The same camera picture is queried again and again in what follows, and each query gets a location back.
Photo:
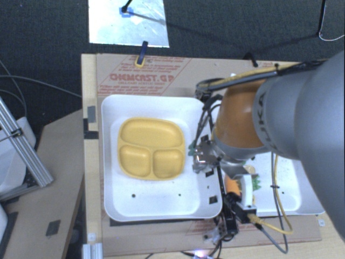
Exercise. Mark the green broccoli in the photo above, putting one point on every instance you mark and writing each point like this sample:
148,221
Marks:
256,183

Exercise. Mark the brown cardboard board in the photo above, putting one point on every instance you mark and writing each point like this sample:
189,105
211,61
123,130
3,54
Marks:
151,74

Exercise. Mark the beige round biscuit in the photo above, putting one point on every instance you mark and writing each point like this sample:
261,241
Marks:
249,169

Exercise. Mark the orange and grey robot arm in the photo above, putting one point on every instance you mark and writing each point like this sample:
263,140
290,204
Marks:
296,117

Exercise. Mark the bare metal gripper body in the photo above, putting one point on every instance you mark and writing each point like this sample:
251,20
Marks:
206,155

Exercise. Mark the thin black rod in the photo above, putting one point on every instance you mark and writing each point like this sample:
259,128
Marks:
221,182

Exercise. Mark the white plastic tray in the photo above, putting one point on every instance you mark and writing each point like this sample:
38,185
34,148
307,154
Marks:
289,190
161,198

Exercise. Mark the orange carrot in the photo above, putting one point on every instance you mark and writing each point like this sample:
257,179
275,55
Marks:
232,186

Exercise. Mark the yellow divided plate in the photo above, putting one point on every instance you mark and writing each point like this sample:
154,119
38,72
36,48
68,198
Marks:
151,133

